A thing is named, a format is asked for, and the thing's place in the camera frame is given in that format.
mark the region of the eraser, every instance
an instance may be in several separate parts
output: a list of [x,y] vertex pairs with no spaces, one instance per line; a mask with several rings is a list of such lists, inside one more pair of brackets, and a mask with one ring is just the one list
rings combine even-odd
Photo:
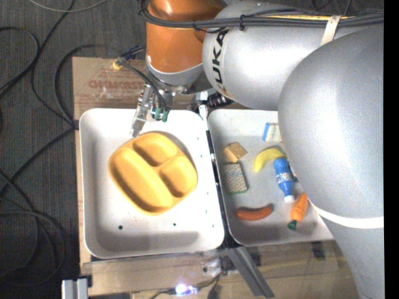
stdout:
[[246,153],[247,151],[238,142],[227,145],[223,150],[225,157],[232,163],[237,163]]
[[228,194],[239,194],[248,189],[239,163],[223,164],[221,178],[224,191]]
[[266,123],[262,140],[265,142],[281,142],[278,123]]

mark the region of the gray floor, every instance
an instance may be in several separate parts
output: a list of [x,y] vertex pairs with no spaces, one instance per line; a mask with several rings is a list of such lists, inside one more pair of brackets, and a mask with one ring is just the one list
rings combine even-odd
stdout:
[[[68,9],[72,0],[35,0],[54,9]],[[75,0],[73,9],[91,6],[102,0]],[[314,9],[328,0],[260,0],[288,6]],[[145,44],[145,23],[138,15],[136,0],[112,0],[82,12],[64,16],[46,42],[34,67],[34,89],[31,72],[10,87],[6,83],[17,76],[32,60],[35,43],[26,29],[43,44],[63,13],[50,11],[28,0],[1,0],[0,13],[0,197],[10,199],[27,209],[23,193],[34,210],[53,218],[61,227],[65,240],[65,258],[59,271],[38,287],[16,287],[21,272],[25,282],[53,271],[60,262],[62,242],[57,231],[42,221],[54,244],[55,258],[46,237],[39,233],[37,251],[29,264],[33,268],[18,270],[18,279],[3,278],[5,271],[24,265],[35,247],[36,225],[30,215],[20,212],[0,216],[0,298],[60,298],[60,281],[79,276],[79,240],[77,191],[75,176],[74,134],[70,125],[35,96],[60,114],[55,100],[57,89],[62,105],[72,115],[72,70],[70,57],[62,63],[59,84],[54,76],[62,59],[81,45],[86,47],[75,55],[115,57],[135,45]],[[347,0],[334,0],[322,11],[341,14]],[[384,0],[353,0],[349,14],[361,9],[383,9]],[[53,138],[65,133],[47,149],[41,149]],[[37,158],[29,160],[35,152]],[[14,187],[7,182],[10,179]],[[8,201],[0,200],[0,212],[15,211]]]

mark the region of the carrot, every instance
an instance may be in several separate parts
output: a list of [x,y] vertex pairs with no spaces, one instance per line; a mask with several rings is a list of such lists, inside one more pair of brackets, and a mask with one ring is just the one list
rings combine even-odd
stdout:
[[308,203],[307,194],[303,192],[291,208],[290,217],[292,220],[288,223],[288,228],[296,229],[297,222],[300,222],[306,215]]
[[273,212],[273,208],[269,205],[260,209],[237,209],[236,217],[243,221],[258,221],[270,215]]

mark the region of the bottle label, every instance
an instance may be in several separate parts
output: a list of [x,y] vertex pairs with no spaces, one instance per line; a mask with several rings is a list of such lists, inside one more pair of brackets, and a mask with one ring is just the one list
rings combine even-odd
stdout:
[[292,176],[290,173],[280,173],[276,175],[277,183],[280,184],[286,181],[292,181]]

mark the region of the blue bottle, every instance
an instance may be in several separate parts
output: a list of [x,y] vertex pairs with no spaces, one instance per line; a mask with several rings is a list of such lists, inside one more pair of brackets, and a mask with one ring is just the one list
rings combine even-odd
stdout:
[[277,183],[284,193],[284,201],[289,204],[293,203],[295,201],[294,195],[292,195],[294,181],[288,160],[284,157],[277,158],[274,160],[273,166],[276,170]]

